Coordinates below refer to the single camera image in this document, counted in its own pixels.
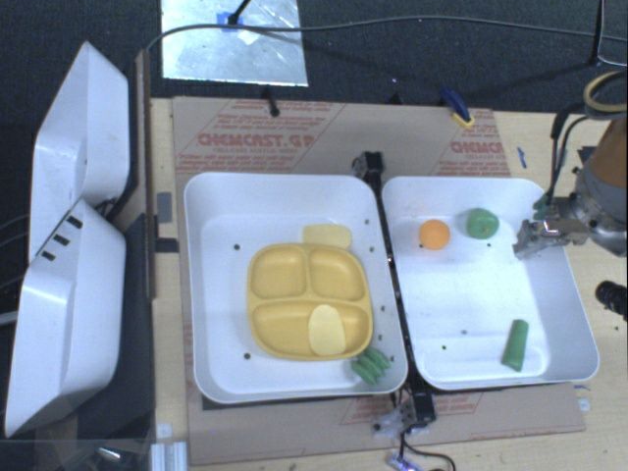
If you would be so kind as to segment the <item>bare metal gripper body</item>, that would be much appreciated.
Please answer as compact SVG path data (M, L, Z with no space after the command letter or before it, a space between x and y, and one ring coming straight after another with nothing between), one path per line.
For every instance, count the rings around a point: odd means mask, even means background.
M588 240L618 257L627 256L625 221L595 203L554 200L538 208L538 241L543 246L583 245Z

